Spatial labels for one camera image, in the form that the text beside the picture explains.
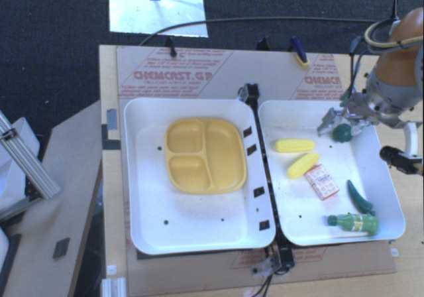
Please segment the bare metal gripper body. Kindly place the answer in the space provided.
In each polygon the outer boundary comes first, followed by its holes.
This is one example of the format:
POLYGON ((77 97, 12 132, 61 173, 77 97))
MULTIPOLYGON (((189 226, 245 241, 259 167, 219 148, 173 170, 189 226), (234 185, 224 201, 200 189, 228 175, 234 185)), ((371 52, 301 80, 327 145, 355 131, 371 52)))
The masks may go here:
POLYGON ((375 91, 345 91, 342 96, 342 116, 352 124, 359 124, 361 121, 371 125, 382 123, 384 117, 380 111, 383 106, 384 98, 375 91))

